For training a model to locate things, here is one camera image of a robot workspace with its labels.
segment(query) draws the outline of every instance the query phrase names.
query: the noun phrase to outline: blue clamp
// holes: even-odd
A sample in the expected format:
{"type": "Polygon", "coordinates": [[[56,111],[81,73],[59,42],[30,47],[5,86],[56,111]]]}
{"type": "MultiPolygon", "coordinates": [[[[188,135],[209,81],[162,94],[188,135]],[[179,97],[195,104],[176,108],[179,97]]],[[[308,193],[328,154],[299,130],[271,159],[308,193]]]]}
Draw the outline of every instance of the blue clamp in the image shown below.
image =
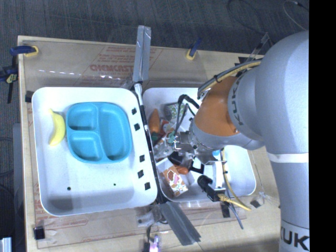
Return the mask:
{"type": "Polygon", "coordinates": [[[38,48],[36,46],[17,46],[9,50],[12,57],[12,65],[3,67],[0,70],[0,82],[6,81],[9,84],[7,103],[12,101],[13,82],[18,80],[18,67],[16,56],[24,54],[25,56],[33,56],[38,54],[38,48]]]}
{"type": "Polygon", "coordinates": [[[35,46],[17,46],[9,50],[9,53],[12,56],[17,56],[19,54],[29,54],[38,52],[38,49],[35,46]]]}
{"type": "Polygon", "coordinates": [[[202,41],[202,39],[198,38],[198,40],[194,44],[190,45],[189,50],[188,50],[188,52],[186,54],[186,58],[188,60],[195,59],[196,51],[197,51],[197,48],[200,45],[201,41],[202,41]]]}

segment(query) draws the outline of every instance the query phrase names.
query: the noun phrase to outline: gray robot arm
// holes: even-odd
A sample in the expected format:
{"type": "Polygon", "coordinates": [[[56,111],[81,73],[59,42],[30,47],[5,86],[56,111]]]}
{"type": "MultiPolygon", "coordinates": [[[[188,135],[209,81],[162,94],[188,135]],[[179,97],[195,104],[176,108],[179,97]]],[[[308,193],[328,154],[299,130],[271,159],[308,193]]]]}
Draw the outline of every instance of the gray robot arm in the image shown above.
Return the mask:
{"type": "Polygon", "coordinates": [[[266,147],[280,197],[281,252],[310,248],[308,56],[307,31],[279,41],[259,66],[211,88],[188,135],[203,163],[225,145],[266,147]],[[224,126],[228,133],[219,133],[224,126]]]}
{"type": "Polygon", "coordinates": [[[309,251],[309,34],[276,43],[261,64],[243,74],[228,111],[245,136],[263,141],[281,209],[280,251],[309,251]]]}

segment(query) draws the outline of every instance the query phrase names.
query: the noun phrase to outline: blue divided tray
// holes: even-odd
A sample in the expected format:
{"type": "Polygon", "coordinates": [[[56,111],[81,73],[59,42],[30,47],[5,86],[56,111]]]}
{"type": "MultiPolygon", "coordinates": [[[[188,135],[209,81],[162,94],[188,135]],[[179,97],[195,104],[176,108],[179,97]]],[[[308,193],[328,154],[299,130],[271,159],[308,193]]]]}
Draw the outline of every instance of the blue divided tray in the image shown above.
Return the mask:
{"type": "Polygon", "coordinates": [[[131,153],[127,115],[114,103],[76,103],[67,112],[66,127],[70,152],[79,161],[114,163],[131,153]]]}

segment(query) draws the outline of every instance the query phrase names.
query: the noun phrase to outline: food package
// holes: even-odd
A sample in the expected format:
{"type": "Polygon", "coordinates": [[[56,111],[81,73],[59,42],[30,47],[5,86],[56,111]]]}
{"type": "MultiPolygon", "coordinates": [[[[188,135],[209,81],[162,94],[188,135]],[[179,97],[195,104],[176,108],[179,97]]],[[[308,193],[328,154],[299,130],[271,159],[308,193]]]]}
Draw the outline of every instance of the food package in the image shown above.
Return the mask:
{"type": "Polygon", "coordinates": [[[174,165],[164,170],[161,175],[174,197],[177,197],[188,190],[174,165]]]}

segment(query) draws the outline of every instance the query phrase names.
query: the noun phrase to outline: white sink basin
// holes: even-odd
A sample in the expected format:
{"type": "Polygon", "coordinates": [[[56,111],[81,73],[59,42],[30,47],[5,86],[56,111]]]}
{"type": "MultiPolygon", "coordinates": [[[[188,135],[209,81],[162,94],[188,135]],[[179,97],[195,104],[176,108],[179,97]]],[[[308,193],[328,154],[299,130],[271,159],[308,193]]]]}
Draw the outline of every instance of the white sink basin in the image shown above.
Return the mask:
{"type": "MultiPolygon", "coordinates": [[[[153,110],[156,108],[159,111],[159,115],[164,117],[164,105],[177,102],[180,95],[186,94],[193,98],[198,104],[202,102],[197,100],[197,88],[150,88],[143,94],[143,104],[145,105],[145,114],[147,119],[150,117],[153,110]]],[[[189,129],[192,114],[187,111],[186,116],[180,126],[181,131],[189,129]]],[[[227,160],[226,170],[230,185],[237,196],[246,196],[254,192],[256,188],[256,179],[253,173],[251,161],[246,149],[239,146],[228,145],[225,147],[225,158],[227,160]]],[[[158,171],[163,171],[167,167],[164,165],[168,159],[164,159],[157,163],[158,171]]],[[[207,173],[211,174],[211,166],[206,166],[207,173]]],[[[202,191],[197,184],[197,179],[200,176],[199,173],[190,171],[187,175],[181,175],[185,184],[188,187],[188,191],[182,193],[178,197],[174,197],[173,193],[168,189],[163,178],[159,175],[161,190],[165,196],[174,202],[194,202],[194,201],[210,201],[206,196],[206,193],[202,191]]]]}
{"type": "Polygon", "coordinates": [[[145,206],[155,200],[157,186],[138,100],[131,91],[41,88],[34,93],[32,104],[40,198],[48,213],[66,216],[110,211],[145,206]],[[68,109],[79,102],[115,103],[125,111],[132,133],[132,151],[126,159],[85,163],[71,155],[66,137],[57,146],[48,144],[53,131],[48,109],[65,118],[68,109]]]}

